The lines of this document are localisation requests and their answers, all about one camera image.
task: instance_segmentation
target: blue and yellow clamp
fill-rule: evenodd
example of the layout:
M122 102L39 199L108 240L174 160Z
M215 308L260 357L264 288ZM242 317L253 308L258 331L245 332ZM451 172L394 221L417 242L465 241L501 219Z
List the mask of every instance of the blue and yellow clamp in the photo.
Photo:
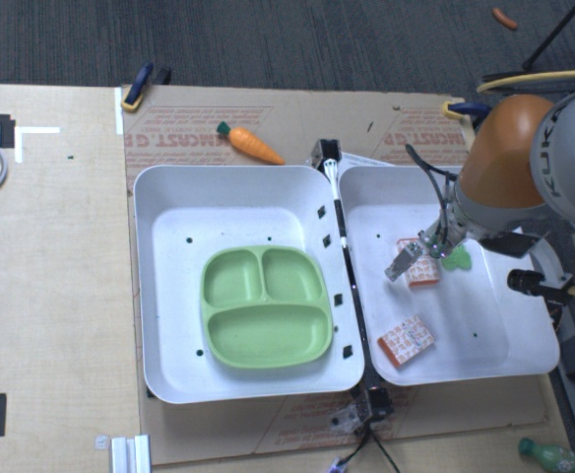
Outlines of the blue and yellow clamp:
M146 61L143 67L141 67L137 78L134 80L134 83L132 83L132 86L121 100L121 106L124 110L128 112L135 112L137 108L139 108L139 105L143 100L143 88L152 75L153 70L154 63L151 61Z

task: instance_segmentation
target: table surface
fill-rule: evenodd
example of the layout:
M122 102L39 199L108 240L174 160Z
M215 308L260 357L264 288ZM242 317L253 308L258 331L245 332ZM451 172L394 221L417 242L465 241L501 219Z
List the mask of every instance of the table surface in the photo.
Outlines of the table surface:
M0 471L108 471L97 437L141 433L124 139L117 90L0 85L28 127L0 188ZM59 128L44 133L44 128ZM544 422L385 443L402 472L540 471L520 438L567 445L547 375ZM163 471L326 471L353 446L226 458ZM371 443L351 472L390 471Z

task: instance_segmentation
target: toy carrot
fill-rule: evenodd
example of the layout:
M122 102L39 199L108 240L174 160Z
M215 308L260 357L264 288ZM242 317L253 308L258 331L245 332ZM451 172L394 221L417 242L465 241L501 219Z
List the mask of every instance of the toy carrot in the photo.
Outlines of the toy carrot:
M247 155L274 165L284 165L286 163L286 160L279 156L268 144L246 128L241 126L231 128L222 121L218 126L218 133L228 135L230 144Z

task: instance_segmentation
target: gray carpet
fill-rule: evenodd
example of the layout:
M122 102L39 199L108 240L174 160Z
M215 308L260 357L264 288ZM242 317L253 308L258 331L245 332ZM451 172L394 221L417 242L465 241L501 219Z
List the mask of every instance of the gray carpet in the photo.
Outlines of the gray carpet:
M119 86L146 60L172 84L479 95L519 71L575 0L0 0L0 83ZM515 19L512 32L491 8ZM534 70L575 69L575 16ZM575 275L572 230L551 243ZM575 303L570 304L575 321ZM575 422L551 375L570 443Z

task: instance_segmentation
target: green object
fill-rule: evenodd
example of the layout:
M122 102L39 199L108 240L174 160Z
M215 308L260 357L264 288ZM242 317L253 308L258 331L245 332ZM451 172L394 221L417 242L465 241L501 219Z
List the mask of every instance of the green object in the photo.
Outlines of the green object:
M230 126L228 126L224 121L222 121L218 125L218 133L223 133L224 135L228 135L230 132Z
M447 257L441 259L441 265L446 270L454 270L456 268L469 270L472 267L472 257L464 245L458 245Z
M534 457L545 471L575 473L575 453L559 445L541 445L529 438L522 438L519 451Z
M213 354L242 369L313 361L331 344L322 273L302 250L252 245L223 250L202 271L201 309Z

